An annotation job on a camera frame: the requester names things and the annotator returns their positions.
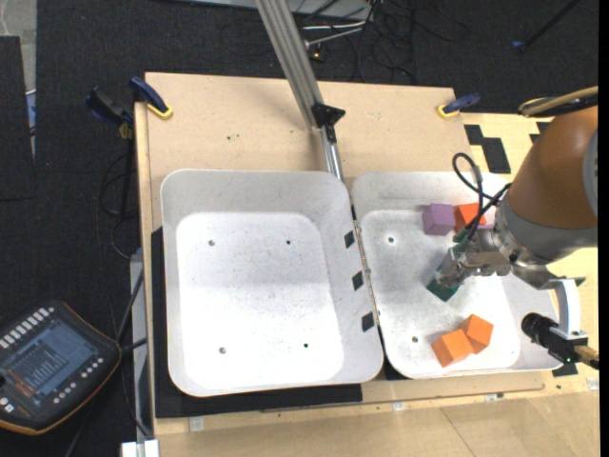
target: plywood surface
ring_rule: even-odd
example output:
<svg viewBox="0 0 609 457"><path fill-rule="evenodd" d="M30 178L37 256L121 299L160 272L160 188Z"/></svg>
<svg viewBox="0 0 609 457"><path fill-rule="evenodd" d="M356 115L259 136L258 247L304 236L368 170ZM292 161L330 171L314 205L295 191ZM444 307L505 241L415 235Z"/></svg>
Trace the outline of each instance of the plywood surface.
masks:
<svg viewBox="0 0 609 457"><path fill-rule="evenodd" d="M323 159L319 139L314 132L305 129L284 80L149 73L147 81L175 109L170 120L162 121L141 105L136 106L141 229L145 283L149 287L149 235L162 225L159 190L170 172L187 168L314 170L323 168ZM481 148L468 145L463 124L480 125L484 136L500 137L512 173L515 173L532 145L530 134L538 132L534 121L515 115L464 113L451 121L441 120L435 108L454 98L452 89L339 83L321 83L321 89L326 103L347 111L337 126L337 133L348 185L353 177L368 170L450 170L452 156L458 151L471 151L482 169L487 170ZM585 249L571 256L568 262L557 263L554 268L559 274L586 276L586 283L580 287L582 327L590 333L591 345L597 347L597 251ZM147 308L150 314L149 299ZM248 455L310 455L312 447L303 442L310 440L313 433L321 435L319 444L313 447L324 442L324 451L318 451L323 455L343 455L344 451L363 455L358 452L368 449L366 438L377 443L377 449L383 455L394 455L391 453L394 450L395 455L507 455L493 453L482 440L476 440L475 432L471 433L471 439L477 442L478 453L468 448L469 444L456 444L456 453L445 453L445 449L444 453L438 453L441 449L434 445L443 434L444 425L448 425L450 435L458 434L455 423L448 419L445 411L472 403L473 407L484 407L487 404L485 395L489 393L504 394L501 404L523 398L535 400L535 405L546 398L549 402L552 398L564 401L561 398L570 393L592 395L594 400L598 393L591 393L590 387L598 377L596 371L586 367L580 368L580 375L560 380L551 372L489 374L441 381L388 382L381 377L363 385L364 405L208 416L200 422L205 428L203 433L188 432L186 418L156 419L154 426L156 433L163 436L164 456L240 455L242 446L249 447L249 450L243 450ZM406 420L403 414L396 416L395 402L399 403L398 407L414 411L413 414L424 413L420 416L421 421L436 422L429 425L439 433L406 432ZM585 399L564 404L594 407L594 401ZM530 405L527 410L540 412L541 407L534 403ZM563 425L551 417L544 422L550 428ZM390 431L384 433L379 429L381 427ZM275 433L277 428L282 428L285 435ZM462 431L470 430L464 426ZM396 434L395 442L391 437L393 433ZM428 450L417 453L416 447L413 449L406 444L408 439L417 437L424 437L423 442L426 439ZM569 438L572 437L563 436L563 440ZM227 439L232 442L230 445L226 443ZM552 442L553 439L548 440L548 445ZM566 450L561 449L558 455L596 455L594 438L591 442L588 447L582 447L589 453L564 453ZM202 448L198 447L202 444L213 451L197 453L195 448ZM257 446L262 445L272 450L260 451L262 447Z"/></svg>

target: block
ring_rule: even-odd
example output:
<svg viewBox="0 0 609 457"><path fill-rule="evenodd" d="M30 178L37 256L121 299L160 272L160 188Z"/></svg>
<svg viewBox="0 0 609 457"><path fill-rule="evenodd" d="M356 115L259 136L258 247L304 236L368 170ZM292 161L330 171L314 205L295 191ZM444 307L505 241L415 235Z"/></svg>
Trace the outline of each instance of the block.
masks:
<svg viewBox="0 0 609 457"><path fill-rule="evenodd" d="M455 231L460 231L463 227L469 224L478 214L478 203L467 203L455 207ZM484 215L479 221L479 225L483 228L486 225Z"/></svg>
<svg viewBox="0 0 609 457"><path fill-rule="evenodd" d="M480 353L491 343L493 324L478 315L470 315L461 323L461 329L469 339L474 353Z"/></svg>
<svg viewBox="0 0 609 457"><path fill-rule="evenodd" d="M460 328L445 333L438 338L431 347L436 352L436 357L440 365L445 368L450 364L462 361L469 354L474 352L474 348L469 342L469 338Z"/></svg>
<svg viewBox="0 0 609 457"><path fill-rule="evenodd" d="M427 235L446 235L455 227L452 205L432 203L422 212L422 229Z"/></svg>

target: metal pole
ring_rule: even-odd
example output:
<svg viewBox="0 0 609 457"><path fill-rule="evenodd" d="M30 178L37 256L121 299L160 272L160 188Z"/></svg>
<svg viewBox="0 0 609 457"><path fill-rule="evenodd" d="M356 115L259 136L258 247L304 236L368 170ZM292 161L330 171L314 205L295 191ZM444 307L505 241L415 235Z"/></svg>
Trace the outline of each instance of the metal pole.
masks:
<svg viewBox="0 0 609 457"><path fill-rule="evenodd" d="M320 133L326 168L343 181L343 168L337 145L328 141L325 127L319 128L313 115L312 107L323 104L324 99L292 13L285 0L254 1L304 120L310 129Z"/></svg>

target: black floor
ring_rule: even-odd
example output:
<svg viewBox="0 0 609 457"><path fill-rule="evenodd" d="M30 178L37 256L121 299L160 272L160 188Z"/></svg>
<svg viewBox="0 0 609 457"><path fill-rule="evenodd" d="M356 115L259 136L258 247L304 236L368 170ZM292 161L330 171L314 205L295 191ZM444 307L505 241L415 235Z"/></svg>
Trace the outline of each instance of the black floor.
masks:
<svg viewBox="0 0 609 457"><path fill-rule="evenodd" d="M512 47L568 2L384 0L374 23L362 34L332 41L324 62L313 68L321 80L451 87L458 96L477 92L481 101L471 111L515 112L526 100L598 84L599 0L582 0L526 53ZM303 17L297 21L305 25ZM128 106L128 80L146 70L281 77L281 68L255 11L176 2L38 0L37 49L35 174L22 146L11 166L0 164L0 178L4 168L19 187L11 197L22 199L0 206L0 316L56 298L113 335L111 313L122 315L129 287L128 260L118 251L137 248L138 230L136 220L116 227L117 220L99 208L104 173L127 145L88 113L88 92L99 85ZM0 92L7 76L0 76ZM22 128L12 123L2 129L0 150L17 136L23 144ZM105 199L110 207L118 207L119 193ZM135 189L129 201L130 208L136 205ZM121 442L134 439L128 398L118 373L93 407L73 455L117 455ZM0 455L64 455L80 418L42 437L0 430Z"/></svg>

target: yellow clamp pad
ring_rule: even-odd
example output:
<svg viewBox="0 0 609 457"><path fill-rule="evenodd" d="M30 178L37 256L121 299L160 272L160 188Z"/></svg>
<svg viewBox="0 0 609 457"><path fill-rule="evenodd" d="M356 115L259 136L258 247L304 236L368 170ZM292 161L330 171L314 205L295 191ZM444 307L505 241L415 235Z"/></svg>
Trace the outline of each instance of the yellow clamp pad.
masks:
<svg viewBox="0 0 609 457"><path fill-rule="evenodd" d="M445 107L445 105L440 105L438 107L438 114L441 118L443 118L444 120L449 119L449 118L453 118L456 117L457 115L459 115L459 113L461 112L460 110L455 110L455 111L451 111L449 113L444 113L443 108Z"/></svg>
<svg viewBox="0 0 609 457"><path fill-rule="evenodd" d="M173 115L173 107L169 104L167 105L167 111L165 113L161 112L156 107L153 107L151 104L148 104L148 109L154 113L157 117L161 117L163 120L167 120L171 115Z"/></svg>

